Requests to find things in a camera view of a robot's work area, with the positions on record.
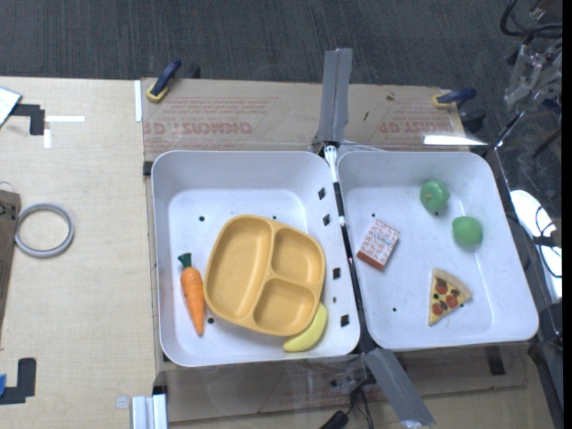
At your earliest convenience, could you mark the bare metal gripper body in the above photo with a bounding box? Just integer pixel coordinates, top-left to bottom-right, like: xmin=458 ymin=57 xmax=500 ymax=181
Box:
xmin=503 ymin=42 xmax=563 ymax=114

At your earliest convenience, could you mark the green apple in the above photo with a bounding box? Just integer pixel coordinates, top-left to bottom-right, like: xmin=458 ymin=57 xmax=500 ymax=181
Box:
xmin=418 ymin=179 xmax=451 ymax=215

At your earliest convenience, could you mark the green ball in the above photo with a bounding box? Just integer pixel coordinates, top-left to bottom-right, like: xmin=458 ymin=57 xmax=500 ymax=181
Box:
xmin=450 ymin=214 xmax=484 ymax=248

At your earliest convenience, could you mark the orange and white carton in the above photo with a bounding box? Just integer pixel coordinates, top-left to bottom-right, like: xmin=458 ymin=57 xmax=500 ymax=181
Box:
xmin=356 ymin=218 xmax=401 ymax=272

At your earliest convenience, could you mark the pizza slice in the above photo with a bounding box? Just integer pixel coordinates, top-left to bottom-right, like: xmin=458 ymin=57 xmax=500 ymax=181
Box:
xmin=427 ymin=267 xmax=474 ymax=327

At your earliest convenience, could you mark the white plastic tray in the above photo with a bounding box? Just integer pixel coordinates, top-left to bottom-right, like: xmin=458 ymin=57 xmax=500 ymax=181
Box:
xmin=150 ymin=149 xmax=362 ymax=369
xmin=335 ymin=150 xmax=541 ymax=353

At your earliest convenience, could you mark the brown cardboard board red print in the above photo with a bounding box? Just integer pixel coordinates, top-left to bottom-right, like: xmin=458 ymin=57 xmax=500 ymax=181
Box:
xmin=139 ymin=77 xmax=539 ymax=424

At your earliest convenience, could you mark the yellow banana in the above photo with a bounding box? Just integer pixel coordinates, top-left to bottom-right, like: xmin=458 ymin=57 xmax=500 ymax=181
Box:
xmin=282 ymin=301 xmax=330 ymax=354

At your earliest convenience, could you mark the yellow divided plate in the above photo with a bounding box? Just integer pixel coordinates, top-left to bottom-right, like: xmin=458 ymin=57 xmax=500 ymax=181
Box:
xmin=202 ymin=214 xmax=327 ymax=338

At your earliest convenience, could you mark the orange carrot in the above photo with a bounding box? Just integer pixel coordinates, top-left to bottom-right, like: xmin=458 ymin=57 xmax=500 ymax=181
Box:
xmin=177 ymin=252 xmax=207 ymax=338

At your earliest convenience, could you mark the white paper sheet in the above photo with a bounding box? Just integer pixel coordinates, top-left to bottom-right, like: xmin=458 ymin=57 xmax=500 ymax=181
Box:
xmin=0 ymin=85 xmax=23 ymax=128

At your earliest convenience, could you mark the grey tape roll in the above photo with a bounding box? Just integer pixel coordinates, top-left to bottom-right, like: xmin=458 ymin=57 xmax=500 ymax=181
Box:
xmin=13 ymin=202 xmax=76 ymax=259

